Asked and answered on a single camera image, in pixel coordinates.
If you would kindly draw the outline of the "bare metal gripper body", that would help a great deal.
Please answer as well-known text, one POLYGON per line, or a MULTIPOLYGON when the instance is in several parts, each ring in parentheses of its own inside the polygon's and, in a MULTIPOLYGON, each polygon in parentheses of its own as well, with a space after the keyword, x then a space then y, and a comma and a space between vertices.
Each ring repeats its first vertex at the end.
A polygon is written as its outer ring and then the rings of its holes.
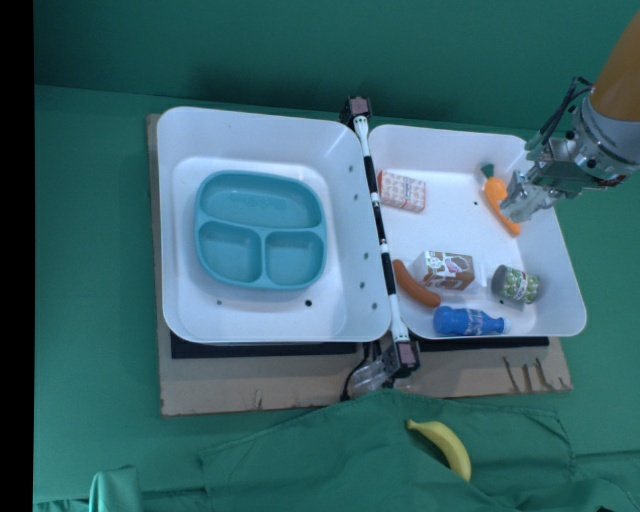
POLYGON ((538 135, 525 149, 533 162, 527 182, 570 198, 584 189, 615 187, 639 170, 637 127, 616 129, 609 135, 574 128, 548 140, 538 135))

